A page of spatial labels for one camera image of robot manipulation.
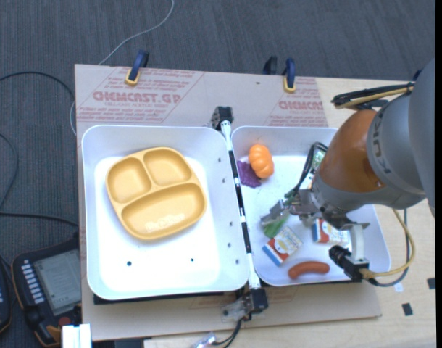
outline cardboard sheet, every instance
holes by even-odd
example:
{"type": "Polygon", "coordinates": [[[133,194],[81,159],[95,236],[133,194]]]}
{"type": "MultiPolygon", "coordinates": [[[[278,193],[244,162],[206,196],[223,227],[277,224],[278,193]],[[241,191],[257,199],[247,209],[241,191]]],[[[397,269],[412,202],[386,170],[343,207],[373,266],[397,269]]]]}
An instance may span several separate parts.
{"type": "MultiPolygon", "coordinates": [[[[209,126],[218,106],[232,107],[233,129],[243,125],[327,127],[314,78],[296,78],[293,94],[279,75],[245,75],[145,68],[137,86],[128,67],[76,65],[76,133],[83,288],[83,322],[94,341],[160,336],[233,327],[220,308],[233,293],[145,302],[94,304],[86,277],[86,225],[81,138],[95,125],[209,126]]],[[[380,315],[367,283],[267,288],[270,306],[246,328],[380,315]]]]}

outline gray carpet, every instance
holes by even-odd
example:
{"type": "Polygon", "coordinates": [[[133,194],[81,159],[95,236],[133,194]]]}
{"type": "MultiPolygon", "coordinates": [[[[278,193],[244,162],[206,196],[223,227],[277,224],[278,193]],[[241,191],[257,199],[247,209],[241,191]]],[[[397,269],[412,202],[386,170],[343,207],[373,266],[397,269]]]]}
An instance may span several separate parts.
{"type": "MultiPolygon", "coordinates": [[[[300,76],[411,80],[435,56],[435,0],[174,0],[157,29],[128,41],[106,65],[261,73],[292,57],[300,76]]],[[[98,64],[124,39],[161,22],[170,0],[0,0],[0,78],[39,71],[74,89],[74,65],[98,64]]],[[[0,133],[16,147],[18,172],[4,212],[78,221],[72,98],[45,75],[0,82],[0,133]]],[[[14,156],[0,137],[0,201],[14,156]]],[[[0,252],[11,262],[68,240],[60,220],[0,215],[0,252]]],[[[40,347],[13,307],[0,347],[40,347]]],[[[95,343],[113,347],[113,343],[95,343]]]]}

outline yellow plate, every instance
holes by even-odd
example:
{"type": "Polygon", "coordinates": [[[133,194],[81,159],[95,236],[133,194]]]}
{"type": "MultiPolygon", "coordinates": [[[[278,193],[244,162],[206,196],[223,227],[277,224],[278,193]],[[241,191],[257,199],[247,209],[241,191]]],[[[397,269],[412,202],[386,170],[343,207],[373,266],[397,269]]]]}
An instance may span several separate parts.
{"type": "Polygon", "coordinates": [[[195,172],[180,152],[168,147],[144,149],[116,162],[106,186],[120,222],[139,239],[181,231],[207,208],[195,172]]]}

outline white tray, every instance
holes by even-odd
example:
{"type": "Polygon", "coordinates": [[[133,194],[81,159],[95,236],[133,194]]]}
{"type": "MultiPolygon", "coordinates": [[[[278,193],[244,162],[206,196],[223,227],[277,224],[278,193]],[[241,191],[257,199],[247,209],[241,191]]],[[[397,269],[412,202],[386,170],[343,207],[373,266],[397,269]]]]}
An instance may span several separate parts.
{"type": "MultiPolygon", "coordinates": [[[[242,186],[243,205],[253,253],[255,270],[258,276],[272,286],[287,286],[303,283],[324,283],[348,281],[343,270],[329,258],[330,245],[316,244],[312,240],[312,230],[291,215],[284,225],[288,225],[303,241],[297,252],[283,264],[277,266],[262,250],[269,240],[263,234],[260,218],[299,181],[308,151],[314,142],[329,145],[335,129],[331,128],[276,128],[243,126],[232,135],[233,151],[237,160],[247,162],[249,148],[253,144],[264,144],[270,150],[275,163],[275,172],[262,180],[260,187],[242,186]],[[330,271],[324,275],[309,273],[296,280],[288,277],[287,271],[298,262],[318,260],[326,262],[330,271]]],[[[370,223],[364,230],[365,257],[370,261],[370,269],[376,272],[390,268],[390,256],[380,225],[372,205],[366,205],[349,214],[357,222],[370,223]]]]}
{"type": "Polygon", "coordinates": [[[203,127],[98,125],[82,140],[87,277],[108,299],[232,291],[249,268],[226,143],[203,127]],[[120,158],[157,146],[177,149],[207,194],[207,210],[190,228],[153,241],[131,236],[107,196],[105,177],[120,158]]]}

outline red sausage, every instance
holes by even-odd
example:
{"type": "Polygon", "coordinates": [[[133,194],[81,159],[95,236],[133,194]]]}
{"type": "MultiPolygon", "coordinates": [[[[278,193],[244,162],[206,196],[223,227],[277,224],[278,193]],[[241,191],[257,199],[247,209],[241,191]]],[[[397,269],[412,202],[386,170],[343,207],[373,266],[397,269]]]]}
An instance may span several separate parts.
{"type": "Polygon", "coordinates": [[[288,276],[295,280],[297,277],[304,273],[322,273],[325,274],[329,272],[329,264],[324,262],[318,262],[316,260],[310,260],[307,262],[301,262],[295,264],[291,269],[288,270],[288,276]]]}

